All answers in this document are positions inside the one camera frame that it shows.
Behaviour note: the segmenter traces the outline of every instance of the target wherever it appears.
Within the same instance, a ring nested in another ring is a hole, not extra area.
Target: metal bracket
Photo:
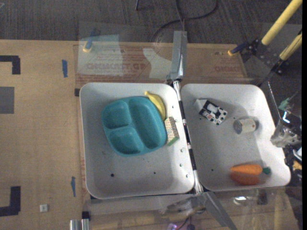
[[[166,80],[180,80],[185,75],[187,61],[188,34],[185,31],[174,31],[172,69]]]
[[[230,230],[237,230],[235,224],[215,196],[214,192],[204,193],[206,199],[204,205],[206,209],[214,216],[222,227],[228,227]]]

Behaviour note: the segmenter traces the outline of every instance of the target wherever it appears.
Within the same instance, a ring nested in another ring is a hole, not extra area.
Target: gray carpet
[[[236,43],[259,36],[291,0],[218,0],[207,18],[189,21],[190,43]],[[159,27],[178,19],[176,0],[0,0],[1,39],[78,40],[80,22]],[[185,17],[208,12],[213,0],[179,0]],[[289,23],[302,23],[302,8]],[[180,29],[180,23],[169,26]]]

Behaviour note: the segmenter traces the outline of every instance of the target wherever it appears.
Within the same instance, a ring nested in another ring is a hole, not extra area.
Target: blue tape
[[[62,60],[62,69],[63,69],[63,75],[65,78],[68,77],[68,67],[67,67],[67,61],[66,60]]]
[[[85,48],[86,48],[86,49],[90,49],[90,48],[92,47],[93,40],[94,40],[94,36],[95,36],[96,34],[97,34],[97,29],[94,28],[94,29],[92,30],[91,34],[90,34],[90,37],[89,37],[89,39],[88,39],[86,45],[85,45]]]
[[[71,188],[72,188],[72,192],[73,192],[73,196],[76,197],[76,181],[75,181],[75,177],[71,177]]]

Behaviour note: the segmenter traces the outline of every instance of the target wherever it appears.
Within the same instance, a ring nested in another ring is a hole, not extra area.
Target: small box
[[[48,204],[43,204],[39,206],[39,212],[47,212],[48,211]]]
[[[194,106],[200,115],[216,125],[220,125],[227,115],[227,111],[206,99],[197,99]]]
[[[167,133],[167,145],[171,146],[179,139],[179,134],[173,117],[168,117],[165,121],[165,129]]]

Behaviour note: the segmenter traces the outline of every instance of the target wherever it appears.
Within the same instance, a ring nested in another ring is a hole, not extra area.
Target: black tape
[[[18,215],[20,210],[21,210],[21,187],[12,186],[10,205],[6,207],[0,207],[0,217]]]
[[[18,56],[0,56],[0,62],[12,63],[12,75],[20,75],[20,58]]]
[[[192,149],[189,149],[189,154],[191,158],[192,169],[195,171],[197,168],[196,168],[196,162],[195,162],[194,153]]]
[[[82,219],[91,220],[90,212],[89,211],[82,211]]]
[[[75,89],[75,96],[80,96],[80,89]]]
[[[188,126],[187,124],[183,124],[184,127],[184,132],[186,134],[186,138],[187,138],[187,143],[191,144],[191,139],[190,139],[190,135],[189,135],[189,131],[188,131]]]
[[[186,119],[186,115],[184,114],[184,109],[183,109],[182,101],[179,101],[179,108],[180,108],[180,113],[181,113],[182,119]]]

